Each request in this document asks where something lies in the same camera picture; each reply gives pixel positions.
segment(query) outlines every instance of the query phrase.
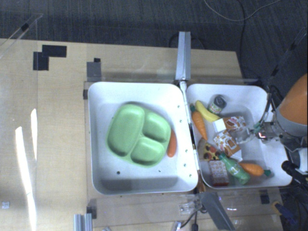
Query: banana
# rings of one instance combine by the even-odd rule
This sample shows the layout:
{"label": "banana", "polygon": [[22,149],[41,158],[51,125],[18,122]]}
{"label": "banana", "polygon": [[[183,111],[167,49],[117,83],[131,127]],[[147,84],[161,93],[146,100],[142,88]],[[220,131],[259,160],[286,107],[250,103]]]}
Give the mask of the banana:
{"label": "banana", "polygon": [[220,119],[218,115],[209,112],[199,100],[196,102],[195,107],[196,110],[201,113],[202,117],[209,122],[217,121]]}

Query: orange carrot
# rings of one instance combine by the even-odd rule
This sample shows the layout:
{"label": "orange carrot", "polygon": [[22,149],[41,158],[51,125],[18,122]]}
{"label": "orange carrot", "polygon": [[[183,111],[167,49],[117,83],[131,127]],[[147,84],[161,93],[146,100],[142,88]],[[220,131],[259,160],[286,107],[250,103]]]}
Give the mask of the orange carrot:
{"label": "orange carrot", "polygon": [[204,138],[207,141],[207,133],[206,133],[206,128],[205,124],[203,121],[203,117],[199,111],[195,109],[195,107],[191,104],[190,106],[191,111],[192,111],[192,121],[196,128],[198,129],[199,133],[201,134],[202,138]]}
{"label": "orange carrot", "polygon": [[243,170],[245,170],[248,174],[253,176],[261,176],[265,174],[266,176],[270,175],[270,170],[264,170],[260,165],[258,164],[249,164],[249,163],[239,163]]}
{"label": "orange carrot", "polygon": [[170,141],[169,141],[168,151],[167,151],[168,157],[173,157],[176,150],[177,150],[177,137],[175,136],[174,131],[171,130],[171,136],[170,136]]}

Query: can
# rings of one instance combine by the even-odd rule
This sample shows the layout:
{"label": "can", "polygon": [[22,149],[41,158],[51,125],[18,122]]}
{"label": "can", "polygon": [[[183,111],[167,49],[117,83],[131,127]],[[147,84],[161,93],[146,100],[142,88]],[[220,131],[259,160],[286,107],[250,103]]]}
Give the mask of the can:
{"label": "can", "polygon": [[226,107],[227,102],[224,100],[223,96],[217,95],[214,101],[210,104],[208,110],[213,114],[218,115],[224,107]]}

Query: green bottle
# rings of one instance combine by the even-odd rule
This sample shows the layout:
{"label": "green bottle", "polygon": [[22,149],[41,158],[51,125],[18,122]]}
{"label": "green bottle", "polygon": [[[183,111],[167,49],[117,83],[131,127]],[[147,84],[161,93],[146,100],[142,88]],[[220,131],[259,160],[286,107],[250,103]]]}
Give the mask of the green bottle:
{"label": "green bottle", "polygon": [[250,180],[250,175],[234,160],[227,158],[226,154],[221,153],[219,159],[224,162],[226,169],[236,177],[242,185]]}

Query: green plastic plate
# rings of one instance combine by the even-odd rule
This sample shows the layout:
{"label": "green plastic plate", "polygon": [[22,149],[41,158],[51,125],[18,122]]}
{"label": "green plastic plate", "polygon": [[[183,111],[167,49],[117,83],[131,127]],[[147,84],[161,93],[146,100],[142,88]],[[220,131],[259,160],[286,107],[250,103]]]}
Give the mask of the green plastic plate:
{"label": "green plastic plate", "polygon": [[163,117],[141,106],[125,104],[110,123],[106,145],[127,162],[153,167],[163,159],[170,135],[170,125]]}

